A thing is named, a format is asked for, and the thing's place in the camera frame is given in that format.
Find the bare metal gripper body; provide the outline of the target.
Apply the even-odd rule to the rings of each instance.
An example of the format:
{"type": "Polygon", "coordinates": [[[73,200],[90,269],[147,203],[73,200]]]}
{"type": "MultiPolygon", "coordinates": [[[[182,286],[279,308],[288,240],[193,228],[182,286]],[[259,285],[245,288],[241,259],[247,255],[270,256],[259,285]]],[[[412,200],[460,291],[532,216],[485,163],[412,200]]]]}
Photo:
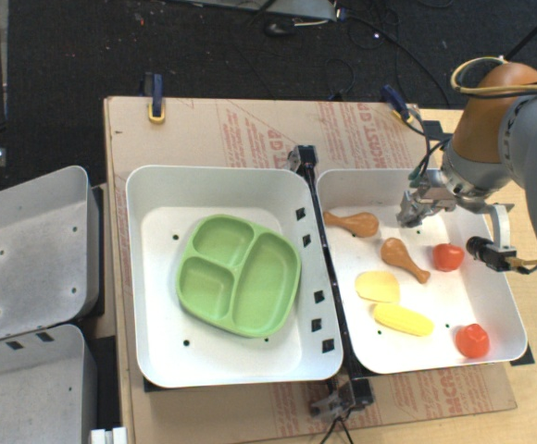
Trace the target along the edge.
{"type": "Polygon", "coordinates": [[[455,173],[426,171],[409,181],[404,192],[405,213],[451,212],[462,206],[478,212],[488,198],[488,191],[462,179],[455,173]]]}

